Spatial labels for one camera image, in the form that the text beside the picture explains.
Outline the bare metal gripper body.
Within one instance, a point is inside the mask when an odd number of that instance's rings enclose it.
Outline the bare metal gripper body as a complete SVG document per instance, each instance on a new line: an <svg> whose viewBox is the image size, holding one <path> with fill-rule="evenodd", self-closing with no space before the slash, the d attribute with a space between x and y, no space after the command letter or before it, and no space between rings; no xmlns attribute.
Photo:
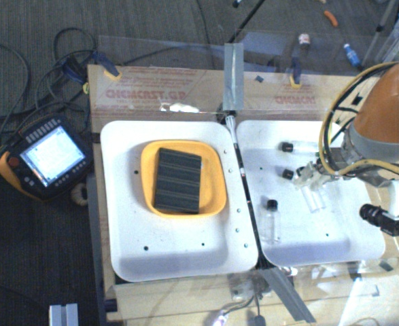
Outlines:
<svg viewBox="0 0 399 326"><path fill-rule="evenodd" d="M344 154L345 152L340 147L323 148L324 161L333 170L341 170L348 166ZM331 175L322 164L321 158L317 159L316 168L321 175Z"/></svg>

